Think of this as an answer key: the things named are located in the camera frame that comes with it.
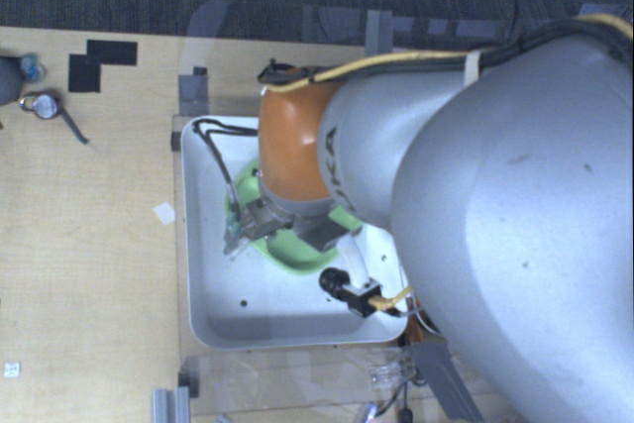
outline black connector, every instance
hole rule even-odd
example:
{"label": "black connector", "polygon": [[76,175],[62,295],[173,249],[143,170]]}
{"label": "black connector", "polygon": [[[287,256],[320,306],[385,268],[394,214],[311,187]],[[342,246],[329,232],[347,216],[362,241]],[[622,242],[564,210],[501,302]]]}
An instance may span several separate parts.
{"label": "black connector", "polygon": [[180,371],[178,373],[178,387],[184,386],[189,388],[189,398],[198,398],[200,395],[200,381],[197,374]]}
{"label": "black connector", "polygon": [[414,413],[408,407],[398,411],[398,423],[414,423]]}
{"label": "black connector", "polygon": [[376,311],[369,300],[373,296],[381,296],[378,282],[372,280],[367,287],[353,287],[346,271],[332,267],[321,272],[319,286],[333,298],[348,303],[348,308],[361,317],[368,317]]}

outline yellow cable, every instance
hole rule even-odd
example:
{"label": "yellow cable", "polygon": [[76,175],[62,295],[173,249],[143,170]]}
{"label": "yellow cable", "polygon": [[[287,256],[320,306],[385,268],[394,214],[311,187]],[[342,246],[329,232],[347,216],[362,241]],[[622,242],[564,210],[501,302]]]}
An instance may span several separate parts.
{"label": "yellow cable", "polygon": [[339,67],[329,69],[318,74],[315,74],[311,78],[303,78],[297,81],[293,81],[286,85],[267,85],[266,89],[271,92],[287,93],[303,88],[312,83],[318,83],[320,81],[330,81],[333,78],[349,74],[360,69],[372,67],[374,65],[383,65],[385,63],[393,62],[408,62],[416,60],[430,60],[441,58],[455,58],[457,56],[466,56],[468,52],[435,52],[435,51],[421,51],[421,52],[404,52],[404,53],[386,53],[378,54],[375,56],[369,56],[368,58],[362,58],[355,60],[354,62],[345,63]]}
{"label": "yellow cable", "polygon": [[412,292],[412,286],[408,285],[393,298],[385,298],[384,296],[373,296],[368,300],[368,303],[376,310],[389,310],[390,308],[394,308],[396,306],[396,303],[402,300],[410,292]]}
{"label": "yellow cable", "polygon": [[[592,14],[579,16],[580,20],[608,25],[614,29],[622,32],[627,38],[632,40],[632,25],[625,20],[613,15],[607,14]],[[276,93],[287,93],[293,90],[298,90],[312,83],[319,83],[321,81],[330,81],[339,76],[355,72],[360,69],[365,69],[375,65],[383,65],[393,62],[408,62],[430,59],[443,59],[443,58],[455,58],[457,56],[467,56],[469,52],[440,52],[440,51],[419,51],[419,52],[404,52],[404,53],[386,53],[378,54],[375,56],[369,56],[367,58],[361,58],[350,63],[345,63],[338,67],[319,72],[310,78],[302,78],[297,81],[292,81],[285,85],[267,85],[266,89]]]}
{"label": "yellow cable", "polygon": [[625,36],[627,36],[630,41],[632,41],[633,39],[634,32],[632,25],[627,23],[622,18],[619,18],[618,16],[597,13],[593,15],[581,15],[579,16],[579,19],[586,22],[609,25],[610,27],[613,27],[614,29],[625,34]]}

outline white paper scrap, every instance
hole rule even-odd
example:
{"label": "white paper scrap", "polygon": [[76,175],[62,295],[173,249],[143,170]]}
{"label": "white paper scrap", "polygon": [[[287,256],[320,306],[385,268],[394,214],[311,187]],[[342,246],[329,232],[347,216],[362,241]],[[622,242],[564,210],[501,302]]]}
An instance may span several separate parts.
{"label": "white paper scrap", "polygon": [[153,210],[164,226],[167,226],[167,224],[171,224],[176,220],[176,212],[174,212],[174,209],[167,202],[164,202],[159,206],[155,206]]}
{"label": "white paper scrap", "polygon": [[19,377],[20,376],[20,362],[4,364],[4,376],[5,377]]}

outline metal bracket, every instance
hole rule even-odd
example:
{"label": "metal bracket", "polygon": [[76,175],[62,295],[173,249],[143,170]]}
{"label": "metal bracket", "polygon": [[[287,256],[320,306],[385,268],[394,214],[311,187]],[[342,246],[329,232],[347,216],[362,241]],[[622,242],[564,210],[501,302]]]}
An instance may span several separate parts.
{"label": "metal bracket", "polygon": [[303,222],[298,221],[293,224],[293,231],[300,240],[320,253],[332,249],[341,237],[350,233],[327,215]]}
{"label": "metal bracket", "polygon": [[190,423],[189,388],[155,389],[152,392],[152,423]]}
{"label": "metal bracket", "polygon": [[263,199],[247,203],[243,210],[242,229],[249,240],[258,240],[284,227]]}
{"label": "metal bracket", "polygon": [[452,364],[447,344],[420,342],[408,346],[407,353],[427,379],[429,387],[449,419],[484,422],[471,394]]}
{"label": "metal bracket", "polygon": [[366,56],[392,53],[394,20],[391,11],[368,11],[366,22]]}

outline cable tie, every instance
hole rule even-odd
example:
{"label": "cable tie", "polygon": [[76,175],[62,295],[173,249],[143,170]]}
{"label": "cable tie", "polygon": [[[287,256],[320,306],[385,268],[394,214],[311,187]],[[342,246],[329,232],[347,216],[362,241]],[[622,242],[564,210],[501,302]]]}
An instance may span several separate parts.
{"label": "cable tie", "polygon": [[473,50],[465,58],[465,87],[473,85],[479,80],[479,58],[482,50]]}

